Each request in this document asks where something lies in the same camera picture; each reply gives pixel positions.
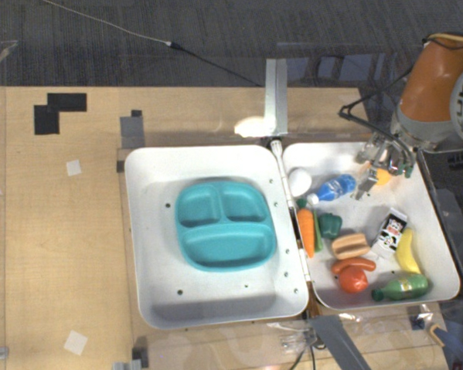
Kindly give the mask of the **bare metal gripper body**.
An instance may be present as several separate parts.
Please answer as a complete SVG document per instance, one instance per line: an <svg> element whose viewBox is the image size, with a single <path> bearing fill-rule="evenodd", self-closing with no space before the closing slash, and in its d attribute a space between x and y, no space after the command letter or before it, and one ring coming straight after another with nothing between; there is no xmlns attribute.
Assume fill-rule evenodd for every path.
<svg viewBox="0 0 463 370"><path fill-rule="evenodd" d="M413 172L413 156L402 141L378 133L373 135L372 145L372 165L376 168L384 169L390 175Z"/></svg>

